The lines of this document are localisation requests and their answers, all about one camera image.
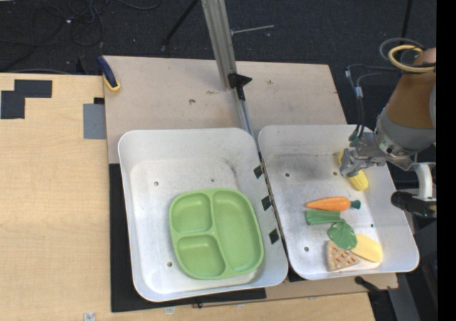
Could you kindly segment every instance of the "green plate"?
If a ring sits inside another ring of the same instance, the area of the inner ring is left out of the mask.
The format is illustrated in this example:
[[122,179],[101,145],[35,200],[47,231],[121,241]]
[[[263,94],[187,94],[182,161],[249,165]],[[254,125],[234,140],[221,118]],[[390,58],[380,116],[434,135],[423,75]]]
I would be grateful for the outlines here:
[[254,209],[239,191],[183,193],[171,203],[169,218],[177,260],[193,278],[235,277],[253,271],[263,261]]

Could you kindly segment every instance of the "toy carrot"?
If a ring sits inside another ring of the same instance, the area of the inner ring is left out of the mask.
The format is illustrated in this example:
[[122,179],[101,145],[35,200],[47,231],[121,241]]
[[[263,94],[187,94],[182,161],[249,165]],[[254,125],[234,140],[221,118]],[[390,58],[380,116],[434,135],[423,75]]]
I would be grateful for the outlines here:
[[306,206],[310,209],[324,211],[345,211],[351,207],[359,209],[361,207],[361,202],[359,200],[350,201],[345,196],[332,196],[308,202],[306,203]]

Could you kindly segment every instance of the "wooden table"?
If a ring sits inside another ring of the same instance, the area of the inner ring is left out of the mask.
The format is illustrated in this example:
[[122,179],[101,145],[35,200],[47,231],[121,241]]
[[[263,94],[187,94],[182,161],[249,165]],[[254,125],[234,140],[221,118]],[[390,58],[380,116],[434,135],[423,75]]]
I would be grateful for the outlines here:
[[[168,70],[174,72],[174,77],[187,71],[185,74],[190,78],[186,80],[193,80],[194,84],[178,88],[177,93],[175,91],[175,97],[182,100],[173,109],[175,114],[181,115],[180,110],[184,109],[189,112],[198,104],[209,105],[209,100],[224,93],[217,88],[217,67],[212,61],[106,58],[122,81],[118,93],[108,92],[100,76],[0,74],[1,91],[14,90],[15,80],[52,81],[52,98],[26,98],[24,119],[0,120],[2,318],[83,320],[84,312],[94,312],[97,321],[169,320],[170,317],[175,320],[302,320],[304,315],[307,320],[374,320],[366,289],[347,278],[286,281],[268,288],[266,300],[241,305],[213,304],[202,309],[191,305],[178,306],[173,316],[166,315],[163,308],[112,313],[108,162],[115,162],[111,142],[129,125],[127,118],[123,121],[118,116],[115,100],[120,104],[120,95],[126,95],[132,88],[128,79],[130,82],[134,81],[132,77],[144,79],[138,77],[144,77],[144,72],[150,72],[151,67],[151,80],[165,75]],[[285,68],[289,69],[289,74],[282,76]],[[257,102],[262,102],[249,106],[256,132],[265,126],[267,117],[274,118],[268,110],[271,112],[279,107],[280,100],[274,104],[271,97],[281,97],[281,88],[286,89],[284,80],[281,80],[284,76],[298,75],[306,82],[302,95],[296,89],[288,89],[295,98],[302,98],[300,105],[305,105],[308,110],[306,114],[296,110],[299,112],[296,116],[301,117],[302,122],[315,123],[321,119],[323,110],[313,108],[318,102],[336,108],[324,123],[345,120],[331,74],[325,65],[239,62],[238,71],[253,78],[262,75],[257,83],[246,86],[249,104],[255,102],[256,94],[259,94]],[[197,78],[205,80],[208,76],[215,77],[213,86],[204,87],[198,95],[188,95],[191,87],[198,86]],[[260,94],[261,85],[264,86],[263,92],[270,90],[269,98]],[[169,103],[166,98],[161,103],[151,103],[154,97],[162,96],[160,90],[148,92],[147,86],[140,90],[146,96],[151,95],[148,105],[160,107],[164,102]],[[106,99],[108,137],[86,139],[83,105],[102,97]],[[224,105],[230,106],[232,102],[226,101]],[[287,108],[295,109],[291,104]],[[131,106],[123,108],[127,116],[131,110]],[[159,111],[163,121],[152,120],[154,125],[169,125],[166,120],[171,115],[169,111]],[[119,125],[113,126],[113,118]],[[194,122],[188,125],[200,127]],[[395,274],[371,275],[366,280],[382,289],[398,286]]]

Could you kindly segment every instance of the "robotic hand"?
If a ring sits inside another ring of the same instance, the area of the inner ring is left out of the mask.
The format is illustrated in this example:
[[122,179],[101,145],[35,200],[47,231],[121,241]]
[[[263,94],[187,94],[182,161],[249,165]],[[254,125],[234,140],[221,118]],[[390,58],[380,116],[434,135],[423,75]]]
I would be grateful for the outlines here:
[[[418,52],[412,65],[395,58],[402,50]],[[351,135],[351,148],[343,151],[340,172],[342,176],[352,177],[361,169],[384,165],[387,161],[404,171],[414,171],[418,176],[418,194],[397,191],[391,201],[418,216],[436,218],[437,199],[432,196],[431,173],[435,163],[418,163],[412,159],[436,142],[436,48],[398,46],[389,50],[388,60],[402,71],[402,76],[379,114],[374,132],[356,130]],[[361,88],[357,86],[357,89],[357,96],[362,97]]]

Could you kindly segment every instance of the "black floor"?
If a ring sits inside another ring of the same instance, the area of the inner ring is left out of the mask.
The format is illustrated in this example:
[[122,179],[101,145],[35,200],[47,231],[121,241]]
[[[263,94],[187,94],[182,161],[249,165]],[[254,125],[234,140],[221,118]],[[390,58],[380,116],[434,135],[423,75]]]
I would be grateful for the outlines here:
[[[100,55],[214,59],[200,3],[171,34],[192,0],[0,1],[0,72],[98,74]],[[409,38],[436,46],[437,0],[225,0],[237,61],[320,63],[331,69],[349,124],[357,123],[348,65],[388,66],[381,43]],[[397,74],[363,81],[365,124],[373,129]],[[435,161],[436,148],[419,155]],[[391,169],[397,186],[416,185],[413,173]],[[410,284],[423,284],[410,275]],[[388,293],[373,305],[377,320],[394,320]]]

